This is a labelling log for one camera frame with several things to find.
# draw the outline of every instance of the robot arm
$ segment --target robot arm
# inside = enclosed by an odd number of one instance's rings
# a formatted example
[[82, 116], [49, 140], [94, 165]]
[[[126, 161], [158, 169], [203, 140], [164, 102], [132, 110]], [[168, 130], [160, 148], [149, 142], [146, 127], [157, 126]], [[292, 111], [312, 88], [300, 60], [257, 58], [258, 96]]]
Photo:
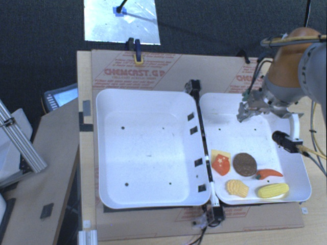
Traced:
[[[313, 29], [298, 28], [287, 39], [302, 36], [321, 37]], [[239, 122], [269, 112], [289, 118], [287, 108], [307, 95], [321, 104], [326, 124], [326, 41], [294, 43], [278, 50], [260, 90], [252, 90], [240, 103]]]

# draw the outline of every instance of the toy hamburger patty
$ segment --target toy hamburger patty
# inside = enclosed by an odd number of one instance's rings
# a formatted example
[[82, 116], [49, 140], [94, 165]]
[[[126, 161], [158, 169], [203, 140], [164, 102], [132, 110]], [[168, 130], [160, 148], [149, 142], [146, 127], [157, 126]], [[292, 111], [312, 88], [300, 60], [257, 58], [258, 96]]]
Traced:
[[248, 153], [236, 154], [233, 160], [233, 167], [242, 176], [251, 176], [256, 173], [256, 161]]

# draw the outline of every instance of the black fabric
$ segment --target black fabric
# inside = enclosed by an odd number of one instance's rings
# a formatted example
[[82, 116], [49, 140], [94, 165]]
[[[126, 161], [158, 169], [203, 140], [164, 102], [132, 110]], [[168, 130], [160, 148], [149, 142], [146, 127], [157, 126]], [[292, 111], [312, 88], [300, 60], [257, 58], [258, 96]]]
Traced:
[[[307, 0], [155, 0], [160, 46], [144, 51], [257, 57], [259, 42], [301, 27]], [[326, 2], [312, 0], [309, 27], [326, 33]], [[83, 0], [0, 0], [0, 99], [43, 115], [45, 91], [77, 81], [76, 51], [123, 50], [84, 41]]]

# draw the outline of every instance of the yellow corn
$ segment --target yellow corn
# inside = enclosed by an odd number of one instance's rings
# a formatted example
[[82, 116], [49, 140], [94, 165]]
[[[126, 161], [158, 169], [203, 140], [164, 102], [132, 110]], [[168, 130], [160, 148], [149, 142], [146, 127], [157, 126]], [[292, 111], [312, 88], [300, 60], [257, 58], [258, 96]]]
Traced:
[[286, 183], [275, 183], [261, 187], [258, 190], [258, 196], [260, 198], [271, 198], [289, 191], [289, 186]]

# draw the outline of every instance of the wooden surface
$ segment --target wooden surface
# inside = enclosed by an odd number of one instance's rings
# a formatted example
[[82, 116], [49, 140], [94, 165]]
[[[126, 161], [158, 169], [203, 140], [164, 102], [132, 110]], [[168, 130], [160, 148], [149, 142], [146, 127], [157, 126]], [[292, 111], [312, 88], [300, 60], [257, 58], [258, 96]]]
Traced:
[[[75, 100], [42, 118], [33, 145], [48, 166], [4, 193], [16, 202], [3, 245], [57, 244], [78, 161], [77, 110]], [[51, 203], [51, 216], [40, 219], [44, 205]]]
[[[91, 53], [78, 52], [78, 71], [83, 72], [91, 68]], [[83, 80], [79, 84], [79, 90], [91, 88], [92, 80], [87, 75], [87, 80]], [[86, 98], [92, 100], [91, 93], [85, 95]], [[303, 98], [296, 106], [292, 106], [291, 111], [303, 112], [305, 115], [300, 119], [301, 123], [301, 138], [304, 140], [304, 145], [312, 148], [311, 137], [309, 133], [310, 121], [310, 107], [311, 100], [307, 97]], [[87, 117], [91, 123], [92, 116]], [[316, 110], [315, 115], [315, 129], [320, 146], [326, 150], [326, 130], [325, 124], [322, 119], [320, 107]], [[90, 133], [81, 133], [81, 140], [87, 140], [93, 144]], [[94, 213], [94, 168], [93, 161], [87, 161], [87, 157], [91, 155], [89, 150], [85, 150], [84, 156], [81, 156], [81, 175], [82, 181], [82, 219], [84, 221], [91, 221], [91, 228], [84, 228], [84, 230], [95, 229], [95, 213]], [[268, 230], [268, 231], [252, 231], [252, 232], [239, 232], [239, 233], [221, 233], [221, 234], [208, 234], [204, 236], [202, 244], [323, 244], [326, 238], [324, 226], [327, 223], [327, 196], [326, 196], [326, 178], [316, 165], [304, 158], [307, 172], [312, 185], [312, 195], [308, 201], [301, 204], [302, 208], [306, 208], [308, 214], [303, 215], [305, 222], [304, 228], [298, 229], [282, 229], [282, 230]], [[133, 240], [120, 240], [120, 241], [106, 241], [99, 242], [101, 245], [141, 245], [141, 244], [188, 244], [196, 239], [196, 236], [178, 236], [178, 237], [164, 237], [164, 238], [147, 238], [147, 239], [133, 239]]]

